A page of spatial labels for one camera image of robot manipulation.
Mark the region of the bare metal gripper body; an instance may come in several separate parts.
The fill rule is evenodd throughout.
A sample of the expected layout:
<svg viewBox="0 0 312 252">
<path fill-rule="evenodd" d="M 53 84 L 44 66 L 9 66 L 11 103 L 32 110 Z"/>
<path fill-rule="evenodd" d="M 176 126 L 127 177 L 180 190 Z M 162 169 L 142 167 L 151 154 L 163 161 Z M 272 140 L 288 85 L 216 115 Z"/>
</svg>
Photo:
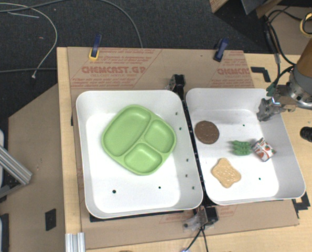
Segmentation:
<svg viewBox="0 0 312 252">
<path fill-rule="evenodd" d="M 299 86 L 278 85 L 273 98 L 275 103 L 289 112 L 295 108 L 312 110 L 312 95 Z"/>
</svg>

